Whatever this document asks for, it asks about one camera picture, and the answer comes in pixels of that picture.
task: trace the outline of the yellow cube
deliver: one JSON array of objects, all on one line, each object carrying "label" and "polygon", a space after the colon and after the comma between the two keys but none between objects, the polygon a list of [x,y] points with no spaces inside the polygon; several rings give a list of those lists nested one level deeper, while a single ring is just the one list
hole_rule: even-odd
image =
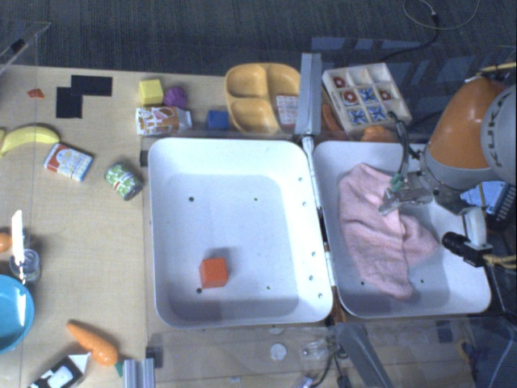
[{"label": "yellow cube", "polygon": [[141,81],[138,93],[143,107],[162,104],[163,102],[163,89],[160,79]]}]

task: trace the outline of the metal bracket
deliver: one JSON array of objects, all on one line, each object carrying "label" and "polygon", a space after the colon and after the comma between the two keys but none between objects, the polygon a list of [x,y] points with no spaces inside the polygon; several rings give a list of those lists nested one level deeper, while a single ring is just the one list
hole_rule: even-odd
[{"label": "metal bracket", "polygon": [[335,327],[338,345],[345,350],[364,386],[393,388],[366,331],[358,323],[339,323]]},{"label": "metal bracket", "polygon": [[314,200],[316,201],[316,208],[318,212],[322,210],[322,199],[320,195],[320,188],[317,183],[316,169],[314,167],[313,153],[314,153],[314,140],[311,137],[301,138],[302,148],[307,155],[307,162],[309,164],[310,180],[313,184]]},{"label": "metal bracket", "polygon": [[154,388],[154,359],[124,361],[124,388]]},{"label": "metal bracket", "polygon": [[322,130],[322,55],[302,53],[300,94],[294,133],[318,135]]},{"label": "metal bracket", "polygon": [[334,271],[334,261],[329,251],[325,252],[326,269],[329,273],[330,286],[336,286],[336,273]]}]

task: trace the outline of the soup can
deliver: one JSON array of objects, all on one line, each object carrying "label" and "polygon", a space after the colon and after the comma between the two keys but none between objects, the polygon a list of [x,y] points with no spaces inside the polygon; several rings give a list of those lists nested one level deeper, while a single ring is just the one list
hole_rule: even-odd
[{"label": "soup can", "polygon": [[111,166],[104,179],[126,201],[131,200],[143,188],[142,182],[123,162]]}]

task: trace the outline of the carrot toy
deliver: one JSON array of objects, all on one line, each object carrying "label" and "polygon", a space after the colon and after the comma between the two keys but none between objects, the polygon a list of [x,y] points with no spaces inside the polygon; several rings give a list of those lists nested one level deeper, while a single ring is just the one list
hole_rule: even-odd
[{"label": "carrot toy", "polygon": [[119,352],[113,344],[74,322],[68,322],[66,327],[79,344],[91,352],[95,362],[104,366],[115,365],[117,372],[120,373]]}]

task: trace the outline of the blue plate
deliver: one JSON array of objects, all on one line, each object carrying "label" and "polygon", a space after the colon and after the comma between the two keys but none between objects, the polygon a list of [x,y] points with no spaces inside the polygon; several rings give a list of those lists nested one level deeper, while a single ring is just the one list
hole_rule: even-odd
[{"label": "blue plate", "polygon": [[34,301],[16,279],[0,275],[0,353],[13,350],[29,332]]}]

